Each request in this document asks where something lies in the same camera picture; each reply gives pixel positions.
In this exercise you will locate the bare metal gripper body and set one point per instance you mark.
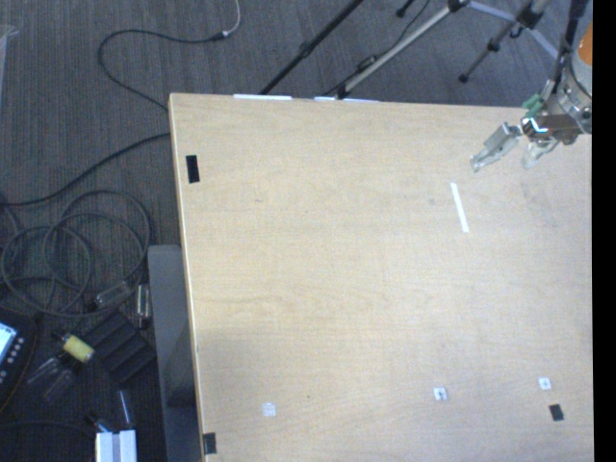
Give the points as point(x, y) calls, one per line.
point(560, 124)

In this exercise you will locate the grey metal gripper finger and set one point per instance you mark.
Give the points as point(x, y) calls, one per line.
point(535, 154)
point(495, 146)

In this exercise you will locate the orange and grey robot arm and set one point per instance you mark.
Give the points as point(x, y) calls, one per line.
point(582, 60)

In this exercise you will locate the silver tripod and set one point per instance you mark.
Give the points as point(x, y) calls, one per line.
point(481, 3)

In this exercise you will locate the pale wood board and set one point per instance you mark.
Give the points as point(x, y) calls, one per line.
point(385, 282)

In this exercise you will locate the black stand pole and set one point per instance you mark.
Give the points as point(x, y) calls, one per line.
point(327, 29)

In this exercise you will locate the clear plastic bottle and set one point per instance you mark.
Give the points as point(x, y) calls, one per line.
point(113, 294)
point(60, 384)
point(143, 305)
point(43, 371)

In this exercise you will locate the black ribbed block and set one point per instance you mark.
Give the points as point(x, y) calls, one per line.
point(120, 347)

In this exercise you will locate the yellow bottle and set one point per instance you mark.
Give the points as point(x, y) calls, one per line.
point(78, 348)

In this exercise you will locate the white box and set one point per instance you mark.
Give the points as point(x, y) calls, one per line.
point(115, 446)

